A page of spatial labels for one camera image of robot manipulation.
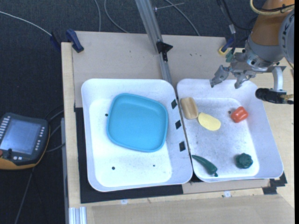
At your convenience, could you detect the green toy broccoli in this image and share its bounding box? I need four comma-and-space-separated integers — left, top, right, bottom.
235, 153, 254, 169

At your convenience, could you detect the pale wood board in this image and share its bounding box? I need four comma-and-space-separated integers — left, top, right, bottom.
71, 30, 271, 195

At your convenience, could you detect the yellow toy chip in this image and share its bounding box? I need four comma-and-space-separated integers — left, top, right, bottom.
198, 112, 221, 132

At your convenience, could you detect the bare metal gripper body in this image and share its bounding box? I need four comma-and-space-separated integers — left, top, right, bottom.
228, 51, 274, 76

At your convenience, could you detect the black cylinder on white bracket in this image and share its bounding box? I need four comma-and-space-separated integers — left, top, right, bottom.
255, 66, 287, 104

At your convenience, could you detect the green toy chili pepper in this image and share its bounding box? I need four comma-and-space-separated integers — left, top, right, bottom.
192, 154, 219, 177

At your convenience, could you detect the orange toy bell pepper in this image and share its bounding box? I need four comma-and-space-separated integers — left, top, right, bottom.
230, 106, 249, 123

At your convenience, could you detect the blue plate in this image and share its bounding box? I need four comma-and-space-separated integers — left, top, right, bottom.
107, 92, 169, 153

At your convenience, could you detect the tan toy bread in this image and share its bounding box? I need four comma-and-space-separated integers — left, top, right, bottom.
180, 97, 199, 120

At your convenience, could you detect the white plastic tray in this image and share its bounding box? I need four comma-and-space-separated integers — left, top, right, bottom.
80, 78, 193, 192
176, 78, 284, 183

